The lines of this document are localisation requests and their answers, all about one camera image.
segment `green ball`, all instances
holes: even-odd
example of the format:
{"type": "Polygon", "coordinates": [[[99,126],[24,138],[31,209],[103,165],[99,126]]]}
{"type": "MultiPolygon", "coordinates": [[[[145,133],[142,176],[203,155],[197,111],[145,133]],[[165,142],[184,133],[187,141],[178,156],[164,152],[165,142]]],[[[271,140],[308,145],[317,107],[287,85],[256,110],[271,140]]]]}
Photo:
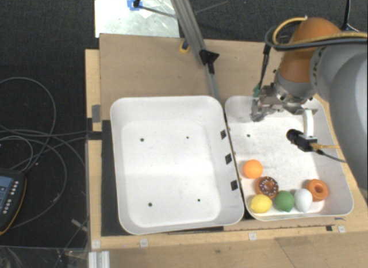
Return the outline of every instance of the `green ball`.
{"type": "Polygon", "coordinates": [[[294,202],[294,196],[284,190],[281,190],[275,197],[276,207],[286,212],[291,211],[291,209],[294,207],[294,202]]]}

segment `green lime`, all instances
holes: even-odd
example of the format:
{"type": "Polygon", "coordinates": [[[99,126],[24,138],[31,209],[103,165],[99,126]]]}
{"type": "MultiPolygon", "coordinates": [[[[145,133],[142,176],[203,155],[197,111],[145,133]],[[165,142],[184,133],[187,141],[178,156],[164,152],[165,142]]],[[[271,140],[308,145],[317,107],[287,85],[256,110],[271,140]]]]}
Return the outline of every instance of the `green lime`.
{"type": "Polygon", "coordinates": [[[278,209],[290,212],[294,207],[294,196],[289,192],[281,190],[275,197],[275,204],[278,209]]]}
{"type": "Polygon", "coordinates": [[[264,195],[257,194],[251,201],[251,209],[255,213],[266,213],[272,207],[272,200],[264,195]]]}

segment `robotic arm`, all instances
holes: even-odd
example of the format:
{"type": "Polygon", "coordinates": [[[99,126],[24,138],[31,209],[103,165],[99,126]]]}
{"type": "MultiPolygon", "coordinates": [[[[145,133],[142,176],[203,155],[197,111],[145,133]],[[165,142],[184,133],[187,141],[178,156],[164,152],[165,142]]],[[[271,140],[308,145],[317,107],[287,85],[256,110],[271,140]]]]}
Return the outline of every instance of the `robotic arm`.
{"type": "MultiPolygon", "coordinates": [[[[320,47],[292,49],[284,54],[274,82],[260,87],[259,97],[253,101],[251,118],[261,121],[266,115],[283,110],[303,114],[302,105],[317,93],[329,102],[340,147],[358,186],[366,191],[367,43],[366,40],[357,40],[357,43],[342,40],[340,44],[326,45],[322,42],[341,34],[344,32],[322,18],[303,20],[288,44],[302,46],[311,38],[317,38],[321,40],[315,45],[320,47]]],[[[273,43],[277,43],[276,35],[274,33],[273,43]]]]}

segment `white tray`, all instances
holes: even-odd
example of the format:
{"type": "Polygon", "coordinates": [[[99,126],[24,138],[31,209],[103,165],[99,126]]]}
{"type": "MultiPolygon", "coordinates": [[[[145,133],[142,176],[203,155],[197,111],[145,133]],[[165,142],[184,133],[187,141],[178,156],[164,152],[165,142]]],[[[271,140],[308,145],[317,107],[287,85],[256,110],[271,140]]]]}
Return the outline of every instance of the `white tray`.
{"type": "Polygon", "coordinates": [[[237,223],[224,112],[208,96],[122,98],[110,110],[118,214],[132,234],[237,223]]]}
{"type": "MultiPolygon", "coordinates": [[[[351,212],[354,202],[343,169],[339,162],[313,152],[302,152],[286,138],[289,129],[303,131],[302,116],[289,112],[274,113],[261,122],[250,119],[252,97],[234,96],[227,100],[225,111],[235,159],[241,176],[244,199],[249,213],[258,220],[280,220],[300,217],[338,216],[351,212]],[[262,176],[271,176],[280,190],[292,193],[302,188],[309,179],[320,179],[329,188],[329,196],[321,202],[313,202],[307,213],[295,207],[288,212],[273,206],[263,214],[250,209],[250,200],[255,193],[255,179],[243,174],[245,161],[259,160],[264,171],[262,176]]],[[[313,116],[315,136],[321,144],[333,144],[331,132],[322,105],[316,100],[309,101],[306,108],[318,109],[313,116]]],[[[336,150],[325,150],[337,156],[336,150]]]]}

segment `white ball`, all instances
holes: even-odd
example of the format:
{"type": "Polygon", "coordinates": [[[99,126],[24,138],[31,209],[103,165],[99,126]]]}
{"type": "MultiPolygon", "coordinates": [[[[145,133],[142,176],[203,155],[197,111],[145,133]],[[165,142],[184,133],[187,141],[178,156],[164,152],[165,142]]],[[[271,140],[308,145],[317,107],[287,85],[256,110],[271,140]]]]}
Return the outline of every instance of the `white ball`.
{"type": "Polygon", "coordinates": [[[296,207],[306,213],[312,205],[313,197],[308,189],[299,189],[294,194],[296,207]]]}

